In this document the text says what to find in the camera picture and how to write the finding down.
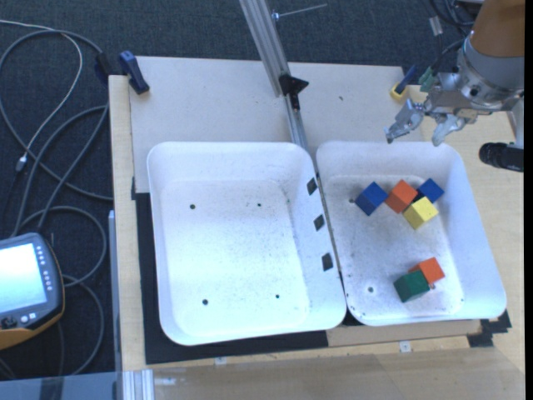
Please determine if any white plastic tray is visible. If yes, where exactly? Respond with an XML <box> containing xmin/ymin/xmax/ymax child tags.
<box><xmin>315</xmin><ymin>139</ymin><xmax>508</xmax><ymax>328</ymax></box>
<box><xmin>146</xmin><ymin>140</ymin><xmax>348</xmax><ymax>347</ymax></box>

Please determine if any blue cube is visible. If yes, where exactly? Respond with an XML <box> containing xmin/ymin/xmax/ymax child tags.
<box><xmin>416</xmin><ymin>177</ymin><xmax>446</xmax><ymax>204</ymax></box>
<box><xmin>354</xmin><ymin>181</ymin><xmax>390</xmax><ymax>218</ymax></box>

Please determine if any green cube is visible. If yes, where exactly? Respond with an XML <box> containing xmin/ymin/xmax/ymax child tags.
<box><xmin>392</xmin><ymin>269</ymin><xmax>431</xmax><ymax>304</ymax></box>

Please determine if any orange cube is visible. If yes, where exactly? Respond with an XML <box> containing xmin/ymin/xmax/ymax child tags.
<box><xmin>408</xmin><ymin>257</ymin><xmax>446</xmax><ymax>286</ymax></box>
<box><xmin>384</xmin><ymin>178</ymin><xmax>419</xmax><ymax>215</ymax></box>

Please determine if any pale flat board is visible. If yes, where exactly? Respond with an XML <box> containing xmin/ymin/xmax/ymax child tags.
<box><xmin>128</xmin><ymin>55</ymin><xmax>424</xmax><ymax>194</ymax></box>

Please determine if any black cylinder on white bracket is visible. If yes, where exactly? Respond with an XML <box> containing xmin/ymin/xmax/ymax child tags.
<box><xmin>478</xmin><ymin>97</ymin><xmax>526</xmax><ymax>173</ymax></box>

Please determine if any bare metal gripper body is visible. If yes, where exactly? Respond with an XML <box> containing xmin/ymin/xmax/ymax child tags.
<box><xmin>423</xmin><ymin>70</ymin><xmax>525</xmax><ymax>123</ymax></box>

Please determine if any yellow cube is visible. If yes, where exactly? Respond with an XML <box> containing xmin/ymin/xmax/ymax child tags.
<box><xmin>401</xmin><ymin>196</ymin><xmax>440</xmax><ymax>231</ymax></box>

